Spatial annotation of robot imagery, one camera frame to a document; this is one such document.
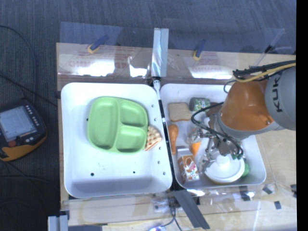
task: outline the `wooden table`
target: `wooden table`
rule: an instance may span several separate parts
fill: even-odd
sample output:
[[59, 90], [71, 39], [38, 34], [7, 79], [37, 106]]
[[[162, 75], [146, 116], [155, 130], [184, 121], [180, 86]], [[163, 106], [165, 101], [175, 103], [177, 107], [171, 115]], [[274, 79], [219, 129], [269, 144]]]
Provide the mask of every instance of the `wooden table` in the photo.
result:
[[[149, 48], [104, 46], [96, 55], [87, 54], [86, 49], [87, 45], [57, 44], [59, 92], [70, 82], [127, 82], [130, 75], [127, 66], [129, 56], [131, 65], [136, 68], [146, 69], [147, 64], [151, 62], [152, 49]], [[167, 77], [163, 81], [219, 84], [222, 82], [193, 79], [192, 73], [245, 69], [259, 57], [259, 54], [250, 53], [204, 51], [202, 59], [196, 62], [192, 54], [192, 51], [168, 50]], [[268, 54], [261, 64], [294, 59], [294, 55]], [[116, 66], [113, 78], [78, 75], [79, 70], [83, 68], [85, 74], [87, 67], [97, 62], [111, 62], [111, 65]], [[146, 79], [130, 78], [129, 82], [146, 83]], [[69, 210], [69, 226], [108, 224], [103, 226], [104, 231], [127, 231], [149, 230], [156, 225], [168, 223], [171, 215], [166, 206], [165, 193], [155, 197], [146, 195], [69, 199], [64, 187], [61, 100], [58, 101], [58, 105], [61, 203], [63, 210]], [[296, 186], [296, 132], [271, 131], [256, 135], [256, 139], [267, 170], [267, 179], [262, 186], [252, 189], [248, 186], [246, 190], [251, 195], [249, 201], [242, 198], [239, 192], [228, 188], [224, 194], [223, 191], [207, 191], [205, 196], [200, 197], [198, 207], [212, 230], [297, 229], [296, 195], [291, 189], [291, 185]], [[181, 208], [177, 209], [176, 215], [183, 230], [193, 229]], [[175, 222], [167, 226], [167, 230], [177, 230]]]

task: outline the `green plate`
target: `green plate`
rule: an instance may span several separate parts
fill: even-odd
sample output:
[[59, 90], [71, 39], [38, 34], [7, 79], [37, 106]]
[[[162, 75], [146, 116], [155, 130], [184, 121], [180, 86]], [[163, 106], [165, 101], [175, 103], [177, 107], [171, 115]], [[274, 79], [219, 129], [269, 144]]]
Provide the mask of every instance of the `green plate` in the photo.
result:
[[135, 153], [144, 148], [148, 115], [140, 104], [123, 98], [97, 98], [88, 118], [92, 146], [112, 153]]

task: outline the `white plate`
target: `white plate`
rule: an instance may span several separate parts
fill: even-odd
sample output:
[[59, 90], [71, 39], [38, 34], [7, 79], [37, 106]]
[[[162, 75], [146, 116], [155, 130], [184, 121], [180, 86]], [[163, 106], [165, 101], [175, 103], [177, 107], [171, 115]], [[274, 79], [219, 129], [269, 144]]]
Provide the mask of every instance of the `white plate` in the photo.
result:
[[[101, 96], [133, 100], [146, 109], [149, 125], [162, 141], [135, 154], [112, 154], [91, 146], [87, 118], [92, 102]], [[61, 92], [64, 185], [76, 198], [159, 193], [172, 183], [166, 139], [156, 92], [141, 84], [70, 83]]]
[[[166, 122], [169, 121], [168, 104], [169, 103], [189, 103], [191, 98], [208, 98], [211, 102], [219, 103], [226, 99], [227, 94], [223, 91], [222, 85], [194, 85], [194, 84], [166, 84], [160, 91], [163, 103]], [[187, 135], [192, 131], [194, 125], [191, 121], [175, 122], [179, 128], [177, 138], [177, 146], [188, 147], [186, 143]], [[200, 149], [195, 157], [195, 162], [198, 162], [204, 154], [204, 149], [207, 146], [208, 139], [203, 139]], [[173, 165], [178, 183], [186, 189], [206, 189], [206, 188], [219, 188], [226, 186], [247, 186], [259, 185], [264, 182], [266, 178], [266, 169], [261, 157], [261, 153], [256, 141], [255, 136], [250, 136], [242, 140], [243, 150], [247, 163], [250, 167], [250, 172], [247, 176], [238, 179], [232, 183], [219, 185], [212, 182], [205, 174], [200, 174], [199, 180], [194, 180], [187, 183], [182, 183], [180, 176], [180, 169], [177, 163], [177, 155], [173, 155]]]

